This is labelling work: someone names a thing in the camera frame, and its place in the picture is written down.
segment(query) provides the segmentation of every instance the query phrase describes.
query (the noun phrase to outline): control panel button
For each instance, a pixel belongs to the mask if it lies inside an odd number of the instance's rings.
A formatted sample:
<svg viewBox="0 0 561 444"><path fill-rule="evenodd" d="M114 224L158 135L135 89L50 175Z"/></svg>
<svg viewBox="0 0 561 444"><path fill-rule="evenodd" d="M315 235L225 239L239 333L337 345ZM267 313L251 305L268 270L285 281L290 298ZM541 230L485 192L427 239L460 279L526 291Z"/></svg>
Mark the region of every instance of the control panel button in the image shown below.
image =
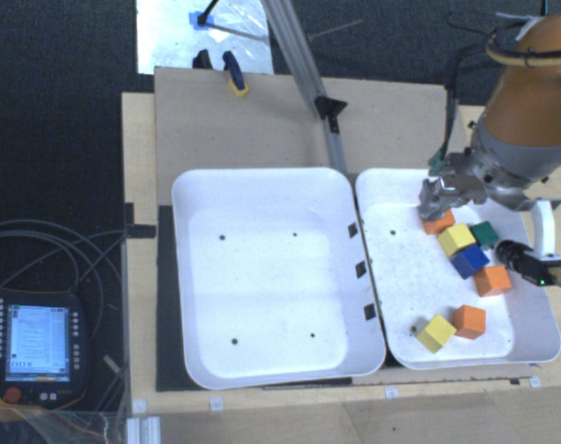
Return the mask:
<svg viewBox="0 0 561 444"><path fill-rule="evenodd" d="M21 400L21 390L17 387L7 388L3 401L9 404L17 404Z"/></svg>

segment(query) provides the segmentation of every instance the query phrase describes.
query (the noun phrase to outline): beige table surface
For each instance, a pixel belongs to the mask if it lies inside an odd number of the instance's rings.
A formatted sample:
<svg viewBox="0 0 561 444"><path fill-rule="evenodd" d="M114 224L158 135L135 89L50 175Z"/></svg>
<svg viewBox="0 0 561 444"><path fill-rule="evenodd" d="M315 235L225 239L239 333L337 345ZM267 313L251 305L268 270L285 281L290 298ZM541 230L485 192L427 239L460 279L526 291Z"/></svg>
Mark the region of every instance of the beige table surface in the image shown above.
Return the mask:
<svg viewBox="0 0 561 444"><path fill-rule="evenodd" d="M161 76L157 72L156 77L156 90L161 91L156 93L159 99L157 106L168 100L170 92L164 92L165 95L162 92L173 83L179 92L173 102L168 103L178 105L181 112L189 114L187 119L193 123L191 128L198 124L207 129L217 129L223 123L221 120L225 123L229 121L228 115L218 114L217 105L213 104L213 98L227 97L218 87L224 82L220 73L167 69ZM284 104L289 104L291 113L298 112L302 104L294 96L296 89L291 85L291 78L250 77L248 83L252 90L273 89L276 96L268 99L264 111L243 109L246 115L241 123L248 130L255 130L256 127L250 126L250 120L258 125L262 123L259 117L263 117L272 127L286 127ZM427 157L439 146L444 115L444 91L441 87L354 80L325 80L325 83L330 96L343 98L350 104L340 121L346 160L347 163L353 160L349 163L353 173L373 166L423 167ZM241 101L243 107L250 105L249 96ZM468 130L462 126L479 115L479 107L460 109L460 127L456 128L453 148L462 146L468 136ZM307 128L314 130L316 126L317 122L311 121ZM122 129L126 202L134 203L136 223L156 225L158 186L165 182L163 176L157 175L158 159L163 158L163 150L157 149L156 97L152 94L123 94ZM385 140L391 140L392 144L386 144ZM393 149L394 144L401 150L400 154ZM223 146L226 150L233 149L228 143ZM197 156L197 159L205 159L200 153ZM324 164L323 155L318 161ZM307 160L304 161L304 166L310 165ZM561 197L561 169L546 185L536 186L532 191L532 195ZM167 197L164 195L160 201L166 202ZM561 254L561 206L555 218L557 251ZM413 442L410 440L413 435L398 433L398 429L404 426L407 415L416 413L435 436L434 442L443 442L439 440L439 429L451 432L451 418L456 423L455 427L462 425L467 430L479 432L479 428L484 428L485 419L493 423L489 415L498 425L482 429L486 433L484 438L499 436L504 439L495 439L494 442L541 442L534 439L542 434L525 432L523 427L536 426L534 423L543 426L540 421L544 417L546 426L543 428L552 433L551 436L561 437L561 354L555 361L537 366L491 365L428 372L382 369L371 376L357 377L353 386L343 388L243 388L157 393L156 250L156 240L127 241L130 393L133 410L138 413L190 413L192 418L178 416L164 419L164 436L168 432L175 433L176 426L183 426L192 429L189 436L197 436L195 433L204 431L205 438L177 442L317 442L316 439L320 442L322 439L324 442L378 442L379 438L381 442ZM561 330L561 290L549 289L549 298ZM530 388L528 378L531 376L538 376L542 388ZM512 385L509 378L517 378L519 385ZM397 402L385 400L386 387L396 388ZM427 401L427 398L422 398L426 396L433 398ZM223 398L225 412L211 413L211 398ZM537 418L539 405L534 405L534 402L543 403L545 411L540 418ZM403 410L402 407L405 407L404 414L398 411ZM526 414L523 416L514 411L516 407L525 410ZM441 414L444 413L452 414L447 422L443 422ZM394 424L386 430L379 425L380 421L376 423L376 415L388 415L390 423ZM480 415L479 421L475 421L476 415ZM278 435L260 440L261 436L253 429L254 424L264 426L266 429L263 428L262 432ZM323 431L322 424L328 428L327 431ZM291 427L297 428L296 434L284 435L282 430ZM422 425L416 425L410 427L409 432L418 432L421 436L422 429Z"/></svg>

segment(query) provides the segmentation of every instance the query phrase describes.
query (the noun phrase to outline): cube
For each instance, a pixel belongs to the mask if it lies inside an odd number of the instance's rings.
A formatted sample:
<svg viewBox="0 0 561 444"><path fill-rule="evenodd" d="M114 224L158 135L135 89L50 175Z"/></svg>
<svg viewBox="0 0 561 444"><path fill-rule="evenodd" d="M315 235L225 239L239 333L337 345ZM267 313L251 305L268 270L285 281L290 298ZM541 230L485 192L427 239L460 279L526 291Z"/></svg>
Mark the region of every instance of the cube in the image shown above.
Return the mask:
<svg viewBox="0 0 561 444"><path fill-rule="evenodd" d="M466 339L475 339L486 332L486 311L463 305L454 311L456 335Z"/></svg>
<svg viewBox="0 0 561 444"><path fill-rule="evenodd" d="M445 211L445 214L442 218L438 218L437 220L433 220L432 222L428 222L422 219L420 220L422 222L422 227L425 229L425 232L427 232L428 235L441 233L446 228L451 227L453 224L455 224L455 217L451 212L451 209Z"/></svg>
<svg viewBox="0 0 561 444"><path fill-rule="evenodd" d="M429 323L417 333L417 339L431 352L437 352L455 333L453 327L442 315L436 314Z"/></svg>
<svg viewBox="0 0 561 444"><path fill-rule="evenodd" d="M494 248L499 236L496 235L491 223L487 220L469 228L482 250Z"/></svg>
<svg viewBox="0 0 561 444"><path fill-rule="evenodd" d="M510 290L511 278L503 265L486 266L474 275L479 296L494 296Z"/></svg>
<svg viewBox="0 0 561 444"><path fill-rule="evenodd" d="M451 258L451 264L463 279L467 279L490 263L488 257L474 243Z"/></svg>
<svg viewBox="0 0 561 444"><path fill-rule="evenodd" d="M476 239L466 224L456 224L447 228L437 240L447 256L453 256L460 250L476 243Z"/></svg>

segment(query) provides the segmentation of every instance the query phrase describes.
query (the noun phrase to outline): black clamp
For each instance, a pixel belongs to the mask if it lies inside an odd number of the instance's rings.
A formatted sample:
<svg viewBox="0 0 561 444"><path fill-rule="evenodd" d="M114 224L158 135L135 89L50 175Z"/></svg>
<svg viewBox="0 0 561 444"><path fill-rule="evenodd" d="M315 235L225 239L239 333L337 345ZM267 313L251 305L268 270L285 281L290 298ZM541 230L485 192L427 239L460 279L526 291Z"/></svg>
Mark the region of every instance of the black clamp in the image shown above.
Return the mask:
<svg viewBox="0 0 561 444"><path fill-rule="evenodd" d="M314 103L316 104L319 117L322 120L326 117L328 118L328 121L330 122L330 131L336 134L340 133L340 129L338 127L338 115L348 104L340 100L330 99L325 95L319 95L316 97Z"/></svg>

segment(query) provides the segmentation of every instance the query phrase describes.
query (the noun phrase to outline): orange block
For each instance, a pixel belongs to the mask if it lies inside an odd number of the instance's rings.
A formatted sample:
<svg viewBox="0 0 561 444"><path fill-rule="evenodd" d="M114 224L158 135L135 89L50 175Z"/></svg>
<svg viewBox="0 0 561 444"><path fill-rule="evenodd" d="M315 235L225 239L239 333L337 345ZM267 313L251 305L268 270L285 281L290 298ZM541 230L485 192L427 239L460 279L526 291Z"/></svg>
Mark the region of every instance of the orange block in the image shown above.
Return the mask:
<svg viewBox="0 0 561 444"><path fill-rule="evenodd" d="M476 275L474 282L479 296L494 296L511 289L511 278L503 265L484 266Z"/></svg>
<svg viewBox="0 0 561 444"><path fill-rule="evenodd" d="M455 223L455 217L451 212L451 209L449 209L445 212L445 215L442 218L438 218L432 222L426 222L422 219L420 219L420 221L422 222L422 227L425 228L425 232L429 235L434 235L436 233L443 232L448 227L451 227Z"/></svg>
<svg viewBox="0 0 561 444"><path fill-rule="evenodd" d="M475 339L486 332L486 311L463 305L454 311L454 327L457 336Z"/></svg>

